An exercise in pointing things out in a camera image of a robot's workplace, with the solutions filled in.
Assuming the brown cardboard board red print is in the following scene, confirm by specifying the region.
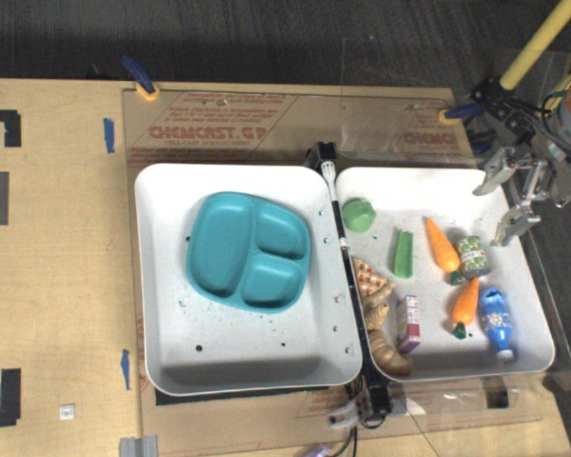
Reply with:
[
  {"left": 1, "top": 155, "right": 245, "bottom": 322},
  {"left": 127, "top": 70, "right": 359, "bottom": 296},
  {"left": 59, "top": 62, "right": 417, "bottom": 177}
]
[{"left": 122, "top": 82, "right": 545, "bottom": 453}]

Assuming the green celery stick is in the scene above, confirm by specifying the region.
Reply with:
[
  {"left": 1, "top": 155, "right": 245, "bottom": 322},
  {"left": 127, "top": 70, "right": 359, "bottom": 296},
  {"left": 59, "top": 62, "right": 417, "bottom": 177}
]
[{"left": 392, "top": 227, "right": 416, "bottom": 280}]

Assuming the blue divided plate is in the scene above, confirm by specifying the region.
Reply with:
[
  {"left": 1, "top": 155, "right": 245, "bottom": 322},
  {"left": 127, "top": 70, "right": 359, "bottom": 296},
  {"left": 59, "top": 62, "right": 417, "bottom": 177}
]
[{"left": 185, "top": 190, "right": 313, "bottom": 315}]

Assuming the green toy pepper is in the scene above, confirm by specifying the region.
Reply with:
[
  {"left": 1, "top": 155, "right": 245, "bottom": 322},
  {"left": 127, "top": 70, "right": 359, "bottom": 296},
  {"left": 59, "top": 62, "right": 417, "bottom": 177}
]
[{"left": 340, "top": 197, "right": 378, "bottom": 234}]

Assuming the thin black and white rod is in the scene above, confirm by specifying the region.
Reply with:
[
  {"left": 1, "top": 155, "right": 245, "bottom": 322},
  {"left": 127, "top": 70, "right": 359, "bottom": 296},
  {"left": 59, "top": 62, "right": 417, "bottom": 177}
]
[{"left": 320, "top": 159, "right": 390, "bottom": 402}]

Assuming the orange carrot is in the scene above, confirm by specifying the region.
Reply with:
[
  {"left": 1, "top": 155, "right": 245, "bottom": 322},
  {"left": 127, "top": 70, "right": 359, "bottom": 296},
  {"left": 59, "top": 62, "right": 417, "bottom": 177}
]
[
  {"left": 424, "top": 216, "right": 467, "bottom": 287},
  {"left": 451, "top": 275, "right": 482, "bottom": 341}
]

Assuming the pink and purple carton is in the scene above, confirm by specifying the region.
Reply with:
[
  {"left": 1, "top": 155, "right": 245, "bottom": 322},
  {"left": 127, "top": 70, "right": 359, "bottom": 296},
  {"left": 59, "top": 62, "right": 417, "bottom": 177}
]
[{"left": 395, "top": 294, "right": 423, "bottom": 355}]

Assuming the toy pizza slice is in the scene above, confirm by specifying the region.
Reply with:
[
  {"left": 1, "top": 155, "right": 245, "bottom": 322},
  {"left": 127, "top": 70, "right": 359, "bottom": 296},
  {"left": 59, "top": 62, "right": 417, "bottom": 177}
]
[{"left": 350, "top": 256, "right": 397, "bottom": 300}]

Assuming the white plastic tray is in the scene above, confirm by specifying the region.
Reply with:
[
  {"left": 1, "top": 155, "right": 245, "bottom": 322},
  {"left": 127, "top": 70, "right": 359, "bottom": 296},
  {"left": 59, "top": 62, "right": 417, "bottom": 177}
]
[
  {"left": 334, "top": 165, "right": 557, "bottom": 384},
  {"left": 133, "top": 161, "right": 364, "bottom": 398}
]

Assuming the green patterned small can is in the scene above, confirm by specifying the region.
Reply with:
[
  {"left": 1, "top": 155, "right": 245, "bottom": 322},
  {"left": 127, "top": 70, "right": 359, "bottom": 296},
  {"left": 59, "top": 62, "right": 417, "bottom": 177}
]
[{"left": 456, "top": 234, "right": 491, "bottom": 281}]

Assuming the black block with thin wires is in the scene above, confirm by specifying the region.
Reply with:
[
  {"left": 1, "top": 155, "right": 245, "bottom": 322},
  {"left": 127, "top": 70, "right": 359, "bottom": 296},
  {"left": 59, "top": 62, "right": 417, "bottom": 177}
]
[
  {"left": 360, "top": 382, "right": 394, "bottom": 419},
  {"left": 305, "top": 141, "right": 339, "bottom": 171}
]

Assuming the blue plastic bottle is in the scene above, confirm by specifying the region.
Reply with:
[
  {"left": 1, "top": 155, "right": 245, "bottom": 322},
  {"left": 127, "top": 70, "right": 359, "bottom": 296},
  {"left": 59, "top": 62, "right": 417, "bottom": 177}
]
[{"left": 477, "top": 286, "right": 517, "bottom": 364}]

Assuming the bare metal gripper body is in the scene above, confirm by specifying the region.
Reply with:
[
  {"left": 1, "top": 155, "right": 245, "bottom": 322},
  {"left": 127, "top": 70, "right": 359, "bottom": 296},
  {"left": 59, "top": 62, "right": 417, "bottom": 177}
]
[{"left": 517, "top": 143, "right": 571, "bottom": 209}]

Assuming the beige ginger root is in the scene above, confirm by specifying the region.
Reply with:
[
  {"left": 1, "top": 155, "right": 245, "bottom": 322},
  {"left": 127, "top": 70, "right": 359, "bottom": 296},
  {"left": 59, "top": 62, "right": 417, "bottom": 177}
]
[{"left": 363, "top": 282, "right": 414, "bottom": 378}]

